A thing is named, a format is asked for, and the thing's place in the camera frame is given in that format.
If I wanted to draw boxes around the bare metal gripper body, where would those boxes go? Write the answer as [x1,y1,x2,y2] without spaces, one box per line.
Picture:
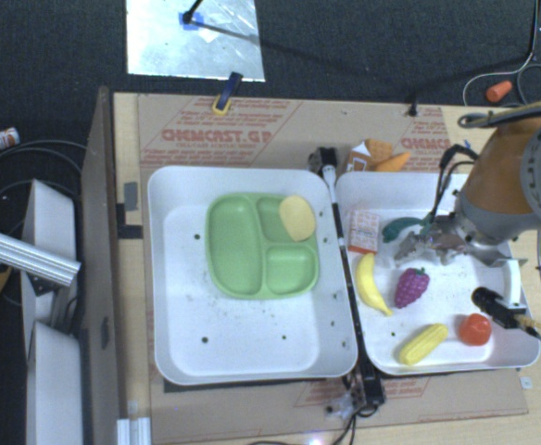
[429,214,515,262]

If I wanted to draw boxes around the dark green toy vegetable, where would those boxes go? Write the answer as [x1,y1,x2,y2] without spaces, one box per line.
[381,216,433,244]

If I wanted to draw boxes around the white plastic tray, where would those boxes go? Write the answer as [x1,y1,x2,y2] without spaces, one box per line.
[334,170,541,377]
[146,164,360,387]

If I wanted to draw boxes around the purple grapes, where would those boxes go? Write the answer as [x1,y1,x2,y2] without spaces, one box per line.
[394,267,432,310]

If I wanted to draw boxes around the yellow banana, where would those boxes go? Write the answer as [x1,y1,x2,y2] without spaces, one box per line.
[354,251,395,318]

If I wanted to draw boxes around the thin black and white rod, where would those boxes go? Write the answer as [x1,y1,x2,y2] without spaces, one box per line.
[323,164,371,375]

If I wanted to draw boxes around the red tomato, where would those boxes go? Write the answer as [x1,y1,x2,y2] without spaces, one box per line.
[458,312,493,347]

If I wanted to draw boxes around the orange carrot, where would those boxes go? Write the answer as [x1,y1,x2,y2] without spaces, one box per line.
[373,150,413,173]

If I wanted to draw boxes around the yellow corn cob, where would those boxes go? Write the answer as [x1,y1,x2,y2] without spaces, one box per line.
[398,323,450,367]

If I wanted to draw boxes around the tan waffle biscuit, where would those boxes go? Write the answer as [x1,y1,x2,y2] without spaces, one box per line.
[364,138,396,165]

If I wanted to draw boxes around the yellow oval potato chip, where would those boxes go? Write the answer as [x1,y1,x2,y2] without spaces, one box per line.
[278,195,318,244]

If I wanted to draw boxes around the small orange cone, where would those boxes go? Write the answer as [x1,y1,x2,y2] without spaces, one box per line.
[484,80,514,103]

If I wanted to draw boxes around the green divided plate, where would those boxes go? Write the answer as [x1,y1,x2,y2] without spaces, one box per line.
[204,192,321,301]

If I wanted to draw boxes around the brown cardboard board red print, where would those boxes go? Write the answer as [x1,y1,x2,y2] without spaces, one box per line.
[136,93,530,445]

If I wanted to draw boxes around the small white and orange can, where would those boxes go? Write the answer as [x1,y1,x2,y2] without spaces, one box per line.
[0,126,22,152]

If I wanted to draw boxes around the black cylinder on white bracket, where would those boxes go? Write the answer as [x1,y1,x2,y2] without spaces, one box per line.
[471,257,530,331]

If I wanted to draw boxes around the black block with thin wires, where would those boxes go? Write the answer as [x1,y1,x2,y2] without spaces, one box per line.
[343,367,387,413]
[308,146,339,173]

